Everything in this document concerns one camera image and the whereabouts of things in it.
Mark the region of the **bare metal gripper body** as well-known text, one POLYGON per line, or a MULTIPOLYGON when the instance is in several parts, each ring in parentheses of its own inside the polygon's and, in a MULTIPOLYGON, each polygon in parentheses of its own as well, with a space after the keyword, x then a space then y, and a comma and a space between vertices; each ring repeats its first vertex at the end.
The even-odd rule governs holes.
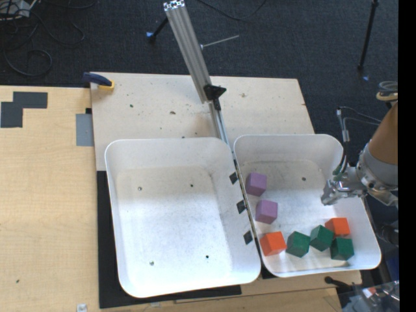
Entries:
POLYGON ((370 195, 386 206, 398 207, 398 196, 393 194, 398 189, 398 167, 390 164, 374 168, 366 164, 348 167, 335 188, 347 194, 370 195))

